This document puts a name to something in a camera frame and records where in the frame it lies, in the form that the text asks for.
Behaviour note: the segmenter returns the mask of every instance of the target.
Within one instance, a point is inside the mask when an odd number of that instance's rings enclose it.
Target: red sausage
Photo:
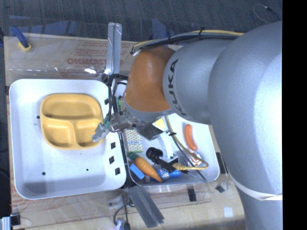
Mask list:
[[[195,145],[195,142],[193,140],[192,137],[192,125],[185,125],[184,127],[184,139],[186,140],[186,144],[188,145],[188,147],[193,150],[196,151],[197,150],[197,146]]]

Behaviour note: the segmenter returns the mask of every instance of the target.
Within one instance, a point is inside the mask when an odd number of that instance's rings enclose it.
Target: gray carpet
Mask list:
[[[282,17],[283,0],[0,0],[6,35],[17,25],[23,32],[106,38],[108,22],[117,22],[123,40],[142,41],[201,27],[247,32]],[[3,57],[0,48],[0,218],[10,211]]]

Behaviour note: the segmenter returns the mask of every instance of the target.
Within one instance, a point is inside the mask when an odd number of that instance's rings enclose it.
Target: blue object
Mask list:
[[[20,41],[20,43],[25,47],[28,48],[29,44],[24,36],[24,34],[22,33],[22,31],[17,27],[17,26],[12,26],[11,27],[12,32],[14,33],[14,35],[18,38],[18,40]]]
[[[129,168],[140,180],[144,178],[145,175],[143,174],[142,171],[140,171],[138,167],[134,165],[134,163],[130,165]]]
[[[178,178],[181,176],[181,171],[174,170],[171,173],[168,173],[167,171],[163,169],[157,170],[158,175],[161,177],[162,181],[172,179],[172,178]]]
[[[119,219],[117,221],[117,226],[116,226],[117,230],[124,230],[124,224],[125,224],[125,222],[123,220]]]

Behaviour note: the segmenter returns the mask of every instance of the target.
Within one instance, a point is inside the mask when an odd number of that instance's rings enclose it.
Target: toy carrot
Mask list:
[[[158,173],[154,170],[154,168],[150,165],[150,163],[143,157],[138,157],[134,153],[130,153],[129,157],[134,159],[134,164],[136,167],[140,169],[144,174],[154,178],[158,182],[162,182],[161,177]]]

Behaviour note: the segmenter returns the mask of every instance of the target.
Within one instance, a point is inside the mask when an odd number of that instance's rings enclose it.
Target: green object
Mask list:
[[[109,115],[107,114],[106,117],[104,118],[104,124],[106,124],[109,120]]]
[[[122,100],[118,99],[118,109],[121,111],[122,110]]]
[[[130,152],[128,154],[129,158],[131,158],[132,160],[135,160],[138,156],[134,153],[134,152]]]

